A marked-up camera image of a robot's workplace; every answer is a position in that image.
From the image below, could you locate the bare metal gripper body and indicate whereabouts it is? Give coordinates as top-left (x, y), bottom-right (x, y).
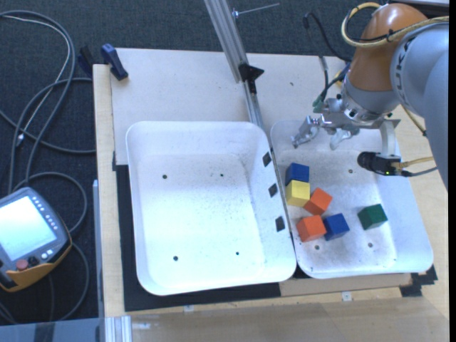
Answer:
top-left (319, 97), bottom-right (386, 135)

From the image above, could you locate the black cylinder on white bracket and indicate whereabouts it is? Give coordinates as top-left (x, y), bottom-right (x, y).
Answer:
top-left (356, 118), bottom-right (403, 177)

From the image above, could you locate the blue cube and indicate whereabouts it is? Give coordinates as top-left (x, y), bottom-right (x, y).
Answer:
top-left (322, 212), bottom-right (351, 242)
top-left (284, 162), bottom-right (311, 187)

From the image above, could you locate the green cube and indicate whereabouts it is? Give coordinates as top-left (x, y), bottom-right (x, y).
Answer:
top-left (357, 203), bottom-right (389, 232)

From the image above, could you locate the orange cube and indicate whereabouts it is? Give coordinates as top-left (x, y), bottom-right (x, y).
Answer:
top-left (296, 214), bottom-right (328, 244)
top-left (303, 187), bottom-right (333, 217)

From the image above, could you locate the white plastic tray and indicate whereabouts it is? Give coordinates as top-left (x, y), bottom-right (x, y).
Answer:
top-left (125, 120), bottom-right (298, 296)
top-left (269, 119), bottom-right (435, 280)

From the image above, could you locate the yellow cube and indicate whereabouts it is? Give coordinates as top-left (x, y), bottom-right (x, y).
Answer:
top-left (284, 180), bottom-right (311, 208)

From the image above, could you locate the pale wood board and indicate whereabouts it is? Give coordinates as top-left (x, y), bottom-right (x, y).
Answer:
top-left (110, 47), bottom-right (414, 298)

